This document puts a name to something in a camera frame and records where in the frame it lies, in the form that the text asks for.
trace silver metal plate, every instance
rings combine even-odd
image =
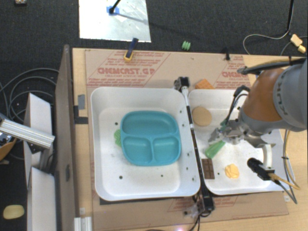
[[[145,0],[121,0],[110,15],[108,7],[116,1],[79,0],[80,38],[151,42]]]

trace green object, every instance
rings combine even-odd
[[[184,41],[182,44],[182,49],[188,51],[191,48],[190,42]]]
[[[212,144],[205,150],[206,157],[212,159],[224,145],[224,141],[218,141],[217,143]]]
[[[115,138],[116,145],[122,147],[122,144],[121,144],[121,130],[120,129],[115,131],[114,138]]]

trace yellow connector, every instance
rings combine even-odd
[[[303,46],[303,45],[300,45],[300,46],[297,48],[297,50],[298,50],[300,53],[305,54],[305,52],[306,52],[306,47]]]
[[[290,41],[296,46],[300,46],[303,43],[303,40],[301,40],[296,34],[293,34],[290,38]]]

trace wooden surface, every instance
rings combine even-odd
[[[279,56],[252,56],[245,55],[244,61],[247,66],[254,66],[269,61],[288,60],[287,57]],[[73,49],[73,80],[74,80],[74,104],[78,104],[78,95],[86,95],[86,70],[85,70],[85,49]],[[79,116],[87,116],[87,104],[84,110],[79,111]],[[90,153],[89,153],[89,127],[88,125],[76,125],[76,164],[78,171],[77,185],[79,194],[79,206],[85,208],[85,215],[92,215],[92,193],[91,193],[91,174],[90,174]],[[200,231],[282,231],[282,230],[307,230],[308,229],[308,150],[307,150],[307,131],[295,133],[291,132],[288,143],[288,156],[292,164],[296,182],[301,190],[295,190],[298,204],[288,202],[289,215],[242,219],[232,221],[220,221],[201,223]],[[160,227],[165,231],[173,231],[174,226]],[[177,226],[188,230],[191,225]]]

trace black carpet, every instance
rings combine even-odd
[[[79,38],[78,0],[28,0],[25,7],[16,7],[14,0],[0,0],[0,82],[8,83],[16,75],[38,67],[58,69],[63,46],[82,48],[126,49],[127,42]],[[307,36],[307,1],[295,0],[291,33]],[[184,40],[191,42],[191,51],[220,53],[225,47],[230,53],[245,54],[242,42],[250,34],[272,37],[287,29],[290,0],[146,0],[151,43],[139,43],[138,50],[181,51]],[[251,54],[279,55],[289,42],[252,37],[246,41]],[[285,55],[302,56],[294,46]],[[34,75],[56,75],[37,72]],[[5,91],[9,95],[13,84]],[[43,81],[29,81],[16,88],[53,90]],[[45,100],[52,99],[41,95]],[[26,106],[26,96],[14,104],[17,111]],[[0,112],[6,113],[0,94]],[[22,148],[13,153],[23,156]],[[26,187],[23,162],[7,157],[9,165],[0,165],[0,230],[26,230],[26,216],[7,221],[2,217],[6,205],[26,207]]]

